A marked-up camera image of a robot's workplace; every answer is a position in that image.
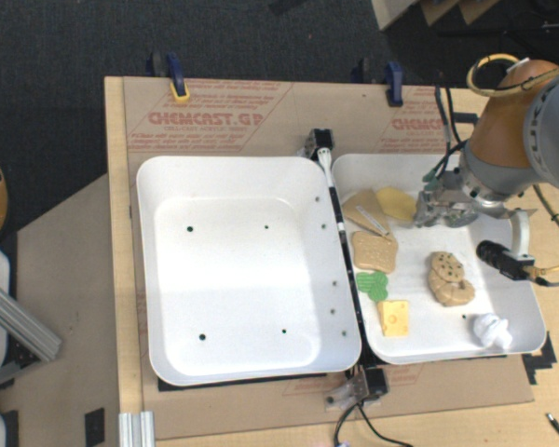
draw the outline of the cardboard sheet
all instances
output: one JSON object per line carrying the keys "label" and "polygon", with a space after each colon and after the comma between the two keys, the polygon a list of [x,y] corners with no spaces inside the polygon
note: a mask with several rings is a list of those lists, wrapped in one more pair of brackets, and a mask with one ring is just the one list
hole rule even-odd
{"label": "cardboard sheet", "polygon": [[[191,99],[178,104],[167,79],[124,78],[143,403],[145,410],[155,413],[157,439],[334,422],[340,412],[325,410],[324,393],[344,382],[342,373],[158,390],[148,358],[137,169],[159,155],[292,156],[315,128],[333,131],[334,159],[351,153],[440,154],[443,125],[434,88],[404,87],[404,105],[389,107],[382,85],[202,79],[187,80],[187,85]],[[482,111],[484,104],[476,99],[457,110]],[[518,356],[388,365],[385,370],[390,392],[369,407],[371,416],[533,399]]]}

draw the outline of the black floor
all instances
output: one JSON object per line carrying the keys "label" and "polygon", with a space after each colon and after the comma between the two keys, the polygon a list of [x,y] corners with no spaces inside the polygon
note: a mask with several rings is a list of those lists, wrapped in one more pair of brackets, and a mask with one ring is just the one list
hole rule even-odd
{"label": "black floor", "polygon": [[144,75],[156,48],[186,75],[349,82],[369,58],[404,84],[464,86],[486,54],[559,63],[559,0],[502,0],[471,26],[419,6],[385,32],[370,0],[0,0],[0,163],[18,230],[106,170],[103,78]]}

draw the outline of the blue clamp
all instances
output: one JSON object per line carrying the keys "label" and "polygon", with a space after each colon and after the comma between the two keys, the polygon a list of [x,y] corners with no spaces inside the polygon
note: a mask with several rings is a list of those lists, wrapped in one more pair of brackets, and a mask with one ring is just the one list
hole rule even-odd
{"label": "blue clamp", "polygon": [[402,67],[396,61],[390,61],[385,67],[385,82],[389,85],[386,91],[389,106],[403,106],[402,81]]}
{"label": "blue clamp", "polygon": [[166,55],[166,63],[158,51],[151,53],[146,64],[148,76],[169,77],[171,93],[177,102],[186,102],[190,98],[188,86],[184,82],[184,72],[176,53]]}

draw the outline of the empty white tray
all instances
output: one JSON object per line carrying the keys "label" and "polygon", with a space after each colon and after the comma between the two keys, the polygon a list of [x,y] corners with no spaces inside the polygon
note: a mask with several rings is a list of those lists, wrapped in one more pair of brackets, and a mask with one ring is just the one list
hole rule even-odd
{"label": "empty white tray", "polygon": [[[344,203],[361,190],[385,186],[403,190],[414,199],[423,187],[422,177],[440,156],[427,155],[346,155],[333,167],[335,186]],[[457,157],[450,158],[450,167]],[[481,215],[461,228],[436,225],[417,228],[390,219],[399,250],[396,270],[388,275],[391,300],[408,300],[409,335],[386,337],[379,324],[376,304],[359,292],[361,312],[370,347],[382,360],[407,364],[441,359],[474,358],[496,354],[527,353],[540,349],[546,329],[536,295],[528,281],[512,281],[495,268],[481,262],[476,246],[488,239],[511,245],[509,221]],[[361,230],[347,222],[348,241]],[[475,298],[463,306],[439,304],[428,284],[429,256],[433,251],[450,251],[463,263],[466,276],[476,289]],[[509,349],[484,348],[472,332],[472,323],[483,313],[494,312],[510,322],[513,343]]]}
{"label": "empty white tray", "polygon": [[353,366],[361,338],[322,170],[158,156],[137,175],[149,355],[177,386]]}

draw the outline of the wooden table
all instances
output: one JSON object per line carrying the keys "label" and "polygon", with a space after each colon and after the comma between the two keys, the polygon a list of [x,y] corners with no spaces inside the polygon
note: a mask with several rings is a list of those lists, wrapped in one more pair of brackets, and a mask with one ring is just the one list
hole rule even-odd
{"label": "wooden table", "polygon": [[[328,94],[334,94],[335,85],[328,85],[327,88]],[[467,90],[456,90],[454,99],[457,111],[480,113],[484,108],[484,99],[476,97]],[[129,212],[124,78],[105,79],[105,104],[116,297],[119,402],[122,413],[139,413],[143,411],[143,387]],[[548,185],[543,188],[546,196],[559,210],[559,191]],[[513,205],[516,202],[517,206],[523,208],[540,208],[532,191],[527,192],[524,198],[512,201],[510,207],[516,207]],[[551,223],[544,210],[538,210],[531,219],[531,253],[535,255],[540,266],[559,264],[559,230]],[[376,421],[378,430],[388,437],[405,440],[415,446],[559,445],[559,436],[545,417],[546,413],[552,413],[559,420],[559,288],[536,287],[535,291],[552,338],[557,363],[553,365],[553,369],[538,371],[538,384],[533,386],[534,402],[382,418]],[[157,445],[164,447],[213,445],[320,447],[333,445],[333,430],[334,425],[320,424],[165,440],[159,441]],[[361,420],[347,422],[343,426],[341,439],[348,440],[352,446],[382,445]]]}

